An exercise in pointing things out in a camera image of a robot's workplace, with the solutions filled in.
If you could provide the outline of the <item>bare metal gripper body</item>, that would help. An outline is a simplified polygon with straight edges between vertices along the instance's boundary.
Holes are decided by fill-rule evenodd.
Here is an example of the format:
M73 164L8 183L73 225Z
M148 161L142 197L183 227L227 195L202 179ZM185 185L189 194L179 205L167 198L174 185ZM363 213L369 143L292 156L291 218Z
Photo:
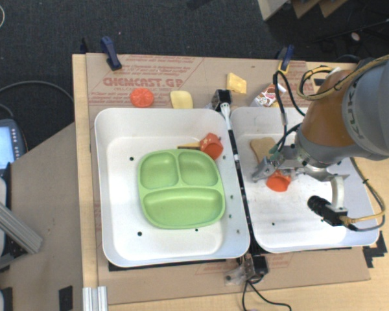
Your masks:
M284 146L277 158L278 170L296 167L304 168L304 174L318 181L331 179L331 173L327 170L328 165L315 160L300 143Z

